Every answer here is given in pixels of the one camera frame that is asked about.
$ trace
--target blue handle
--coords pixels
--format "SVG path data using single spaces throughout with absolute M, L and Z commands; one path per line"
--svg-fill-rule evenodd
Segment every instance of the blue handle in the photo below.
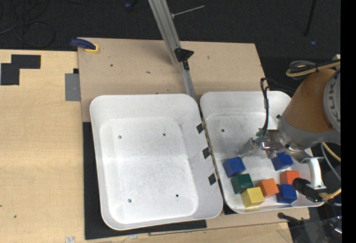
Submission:
M 74 37 L 71 38 L 70 45 L 75 47 L 85 48 L 85 49 L 95 49 L 95 45 L 93 43 L 86 41 L 84 39 L 74 38 Z

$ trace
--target blue block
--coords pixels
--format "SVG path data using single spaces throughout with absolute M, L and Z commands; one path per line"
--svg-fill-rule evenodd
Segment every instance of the blue block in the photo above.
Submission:
M 277 156 L 271 160 L 276 171 L 287 169 L 293 165 L 293 159 L 285 153 L 277 153 Z
M 245 165 L 240 157 L 227 159 L 223 166 L 229 178 L 239 175 L 246 170 Z
M 279 193 L 277 196 L 277 202 L 280 204 L 291 204 L 297 200 L 296 190 L 292 185 L 281 184 L 278 187 Z

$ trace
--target empty white tray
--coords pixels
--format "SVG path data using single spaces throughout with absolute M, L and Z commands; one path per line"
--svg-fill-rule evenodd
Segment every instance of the empty white tray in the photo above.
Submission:
M 275 130 L 278 126 L 277 115 L 282 115 L 290 102 L 290 97 L 279 91 L 269 91 L 269 122 L 268 129 Z M 205 119 L 211 149 L 220 176 L 222 191 L 226 204 L 235 212 L 247 213 L 264 210 L 287 209 L 294 207 L 320 206 L 323 202 L 312 202 L 304 195 L 298 194 L 298 199 L 292 204 L 280 204 L 276 196 L 265 198 L 257 207 L 246 208 L 240 194 L 235 194 L 223 167 L 225 160 L 238 156 L 239 150 L 255 137 L 259 127 L 263 127 L 266 118 L 263 94 L 256 92 L 209 92 L 200 100 L 202 114 Z M 313 155 L 310 149 L 305 150 Z M 293 159 L 294 164 L 286 170 L 299 171 L 300 177 L 311 181 L 310 169 L 307 164 L 300 164 Z M 275 171 L 271 159 L 263 150 L 253 155 L 243 157 L 246 171 L 254 185 L 260 180 L 274 178 L 279 184 L 282 171 Z
M 100 96 L 90 114 L 101 213 L 109 227 L 201 220 L 221 212 L 223 198 L 212 181 L 211 156 L 203 153 L 208 144 L 193 98 Z

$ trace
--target black clamp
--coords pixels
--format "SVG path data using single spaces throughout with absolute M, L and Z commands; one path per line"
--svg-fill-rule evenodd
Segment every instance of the black clamp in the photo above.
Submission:
M 174 53 L 176 54 L 178 62 L 183 62 L 184 69 L 189 70 L 188 59 L 194 54 L 194 51 L 176 48 Z

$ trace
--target block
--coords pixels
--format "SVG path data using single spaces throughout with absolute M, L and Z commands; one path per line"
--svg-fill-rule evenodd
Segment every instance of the block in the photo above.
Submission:
M 262 180 L 255 186 L 261 188 L 264 197 L 272 197 L 279 193 L 277 184 L 273 178 Z
M 277 153 L 277 156 L 271 160 L 276 171 L 287 169 L 293 165 L 293 159 L 285 153 Z
M 241 174 L 246 170 L 245 165 L 240 157 L 227 159 L 223 166 L 229 178 Z
M 292 185 L 281 184 L 278 187 L 279 193 L 276 195 L 279 204 L 292 204 L 297 200 L 296 190 Z
M 260 187 L 251 187 L 241 193 L 245 207 L 258 206 L 265 198 Z
M 300 178 L 298 171 L 285 170 L 279 175 L 279 183 L 292 185 L 295 178 Z
M 231 179 L 231 183 L 235 194 L 239 194 L 248 188 L 254 187 L 250 174 L 236 175 Z

